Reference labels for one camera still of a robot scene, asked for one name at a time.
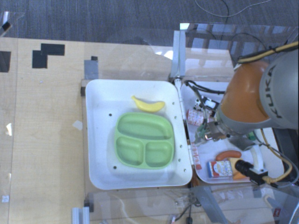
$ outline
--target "yellow banana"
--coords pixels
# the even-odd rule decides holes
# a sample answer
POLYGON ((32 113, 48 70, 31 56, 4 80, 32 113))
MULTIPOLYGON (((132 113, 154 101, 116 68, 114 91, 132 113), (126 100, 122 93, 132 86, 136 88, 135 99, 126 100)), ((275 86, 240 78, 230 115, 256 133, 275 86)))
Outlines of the yellow banana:
POLYGON ((165 105, 165 102, 163 102, 163 101, 158 101, 158 102, 149 104, 149 103, 146 103, 146 102, 143 102, 143 101, 137 99, 135 96, 132 96, 132 99, 135 101, 135 104, 138 109, 140 109, 142 111, 146 111, 146 112, 157 112, 157 111, 161 110, 165 105))

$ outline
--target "gray carpet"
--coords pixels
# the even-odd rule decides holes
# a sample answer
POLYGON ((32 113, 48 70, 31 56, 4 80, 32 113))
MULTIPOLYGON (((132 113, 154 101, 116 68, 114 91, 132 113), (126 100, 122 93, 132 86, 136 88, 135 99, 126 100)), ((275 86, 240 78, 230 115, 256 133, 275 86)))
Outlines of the gray carpet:
MULTIPOLYGON (((227 14, 220 0, 198 0, 209 11, 227 14)), ((230 14, 264 0, 225 0, 230 14)), ((172 45, 180 22, 227 22, 298 26, 299 0, 273 0, 239 15, 216 17, 194 0, 0 0, 0 13, 24 12, 7 36, 87 42, 148 42, 172 45)))

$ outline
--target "toy sausage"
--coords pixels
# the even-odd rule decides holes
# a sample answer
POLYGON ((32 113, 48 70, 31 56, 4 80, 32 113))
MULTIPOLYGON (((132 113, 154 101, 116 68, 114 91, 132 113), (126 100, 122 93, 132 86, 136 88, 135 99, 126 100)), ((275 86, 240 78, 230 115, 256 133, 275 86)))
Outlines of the toy sausage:
POLYGON ((222 161, 225 158, 240 158, 242 153, 235 150, 224 151, 216 156, 216 161, 222 161))

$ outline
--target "green plate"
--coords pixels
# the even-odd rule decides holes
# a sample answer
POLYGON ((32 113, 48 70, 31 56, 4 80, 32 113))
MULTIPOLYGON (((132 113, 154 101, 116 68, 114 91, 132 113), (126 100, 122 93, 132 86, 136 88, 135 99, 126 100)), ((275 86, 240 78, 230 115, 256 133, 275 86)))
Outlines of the green plate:
POLYGON ((114 149, 117 158, 135 168, 168 166, 174 154, 174 133, 164 117, 141 112, 121 115, 116 124, 114 149))

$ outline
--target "yellow cable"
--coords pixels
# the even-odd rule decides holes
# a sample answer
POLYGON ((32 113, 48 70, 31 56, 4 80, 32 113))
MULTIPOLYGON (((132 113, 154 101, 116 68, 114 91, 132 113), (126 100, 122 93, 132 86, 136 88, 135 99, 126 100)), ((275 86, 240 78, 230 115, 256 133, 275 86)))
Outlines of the yellow cable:
POLYGON ((241 59, 238 60, 238 63, 249 63, 249 62, 252 62, 252 61, 257 61, 257 60, 262 59, 265 56, 269 56, 269 55, 272 55, 276 52, 280 52, 280 51, 283 51, 283 50, 286 50, 286 49, 289 49, 289 48, 292 48, 292 47, 295 47, 295 46, 298 46, 298 45, 299 45, 298 42, 293 42, 293 43, 290 43, 290 44, 287 44, 287 45, 277 47, 273 50, 268 50, 268 51, 266 51, 264 53, 261 53, 259 55, 256 55, 256 56, 252 56, 252 57, 248 57, 248 58, 241 58, 241 59))
POLYGON ((265 136, 265 133, 263 132, 263 129, 261 129, 261 133, 262 133, 263 139, 264 139, 264 141, 265 141, 265 144, 267 145, 267 148, 268 148, 269 150, 271 150, 272 153, 274 153, 274 155, 275 155, 276 157, 278 157, 279 159, 281 159, 283 162, 285 162, 285 163, 289 166, 288 170, 287 170, 284 174, 282 174, 281 176, 279 176, 279 177, 277 177, 277 178, 272 178, 272 177, 269 177, 269 176, 264 176, 264 177, 263 177, 263 180, 264 180, 267 184, 271 184, 271 183, 274 183, 274 182, 278 182, 278 181, 284 179, 285 177, 287 177, 287 176, 290 174, 290 172, 292 171, 292 164, 291 164, 288 160, 286 160, 285 158, 279 156, 279 155, 273 150, 273 148, 270 146, 270 144, 268 143, 268 141, 267 141, 267 139, 266 139, 266 136, 265 136))

